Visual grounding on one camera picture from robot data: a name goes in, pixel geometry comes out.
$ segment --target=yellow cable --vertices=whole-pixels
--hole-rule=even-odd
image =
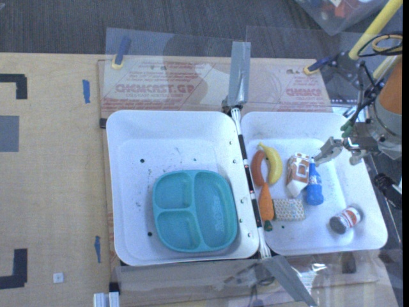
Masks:
[[[388,39],[390,39],[390,38],[391,38],[391,39],[396,39],[396,40],[401,40],[401,41],[403,41],[403,36],[402,36],[402,35],[397,35],[397,34],[381,35],[381,36],[375,38],[375,39],[372,41],[372,49],[373,49],[375,52],[382,52],[382,51],[385,51],[385,50],[390,49],[390,47],[384,48],[384,47],[379,47],[379,46],[378,46],[378,43],[379,43],[379,42],[381,42],[381,41],[383,41],[383,40],[388,40]],[[403,46],[400,46],[400,47],[396,47],[395,49],[390,50],[389,52],[398,52],[398,51],[402,51],[402,50],[403,50]]]
[[[389,0],[388,3],[383,7],[381,12],[376,16],[375,20],[366,29],[365,33],[360,37],[358,42],[353,46],[349,52],[349,57],[352,60],[358,60],[358,51],[366,44],[368,41],[368,36],[374,36],[378,34],[392,18],[392,16],[397,12],[397,10],[402,6],[403,0]]]

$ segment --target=blue tape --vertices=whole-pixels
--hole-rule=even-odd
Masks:
[[[95,236],[94,247],[95,247],[96,257],[98,258],[98,263],[100,263],[101,262],[101,243],[100,243],[99,236]]]
[[[89,98],[91,96],[91,91],[89,90],[89,81],[86,79],[82,80],[82,91],[84,92],[84,100],[86,104],[89,104],[91,101],[89,101]]]
[[[118,53],[116,54],[115,64],[120,65],[122,64],[122,59],[124,55],[128,54],[129,48],[131,44],[131,39],[128,36],[124,36],[122,38],[120,47],[118,49]]]

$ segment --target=banana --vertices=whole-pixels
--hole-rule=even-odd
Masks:
[[[282,160],[278,151],[271,147],[265,146],[262,142],[258,144],[266,153],[268,163],[270,165],[268,169],[268,183],[275,184],[282,175]]]

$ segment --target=blue plastic plate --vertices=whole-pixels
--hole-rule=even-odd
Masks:
[[[153,215],[160,240],[170,249],[198,253],[220,250],[237,234],[228,182],[212,171],[174,171],[153,186]]]

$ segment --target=wooden board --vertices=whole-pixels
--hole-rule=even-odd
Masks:
[[[102,59],[105,56],[0,54],[0,74],[25,74],[28,82],[28,96],[22,100],[16,99],[14,84],[0,83],[0,116],[19,117],[19,151],[0,152],[0,278],[13,274],[16,249],[27,249],[28,257],[27,283],[0,290],[2,307],[91,306],[94,293],[109,290],[111,266],[116,264],[115,259],[110,263],[111,196],[105,190],[109,165],[99,127],[97,65]],[[89,82],[89,103],[83,80]],[[376,255],[372,260],[378,281],[313,288],[313,297],[326,306],[397,306],[384,265]],[[53,274],[59,272],[64,282],[53,283]],[[263,293],[273,299],[275,290]],[[288,301],[286,293],[280,293],[275,302]],[[137,305],[132,301],[138,295],[124,292],[121,302]],[[249,298],[243,301],[247,305]],[[239,304],[232,299],[225,305]]]

